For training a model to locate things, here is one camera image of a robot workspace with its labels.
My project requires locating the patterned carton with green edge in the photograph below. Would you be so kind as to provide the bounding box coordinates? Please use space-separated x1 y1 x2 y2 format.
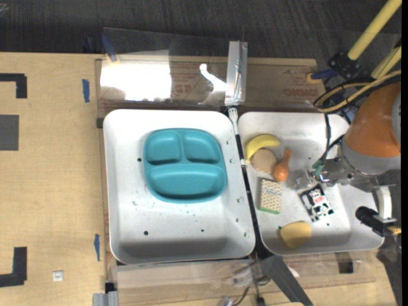
257 178 283 215

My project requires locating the yellow mango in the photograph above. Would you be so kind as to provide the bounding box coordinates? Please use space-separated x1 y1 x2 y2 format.
278 220 312 250

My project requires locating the orange carrot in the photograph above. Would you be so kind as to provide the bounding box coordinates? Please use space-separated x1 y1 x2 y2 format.
272 148 293 183

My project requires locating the white plastic tray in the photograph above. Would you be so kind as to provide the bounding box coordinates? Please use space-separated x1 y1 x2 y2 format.
102 108 257 265
237 111 386 257

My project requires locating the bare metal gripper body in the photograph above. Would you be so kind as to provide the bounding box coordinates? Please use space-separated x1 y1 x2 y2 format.
309 157 381 193

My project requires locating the tan round biscuit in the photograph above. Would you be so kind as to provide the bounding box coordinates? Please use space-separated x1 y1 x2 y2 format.
251 148 278 174

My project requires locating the blue divided plate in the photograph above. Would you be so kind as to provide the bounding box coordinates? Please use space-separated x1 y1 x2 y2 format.
142 127 228 204

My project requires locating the yellow banana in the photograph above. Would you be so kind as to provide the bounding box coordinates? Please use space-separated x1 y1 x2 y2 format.
244 133 281 164

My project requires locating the cow print milk carton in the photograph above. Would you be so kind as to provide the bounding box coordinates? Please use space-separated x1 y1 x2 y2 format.
299 184 335 223

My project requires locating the black cylinder on white bracket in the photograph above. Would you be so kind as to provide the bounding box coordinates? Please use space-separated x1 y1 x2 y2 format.
354 185 399 237

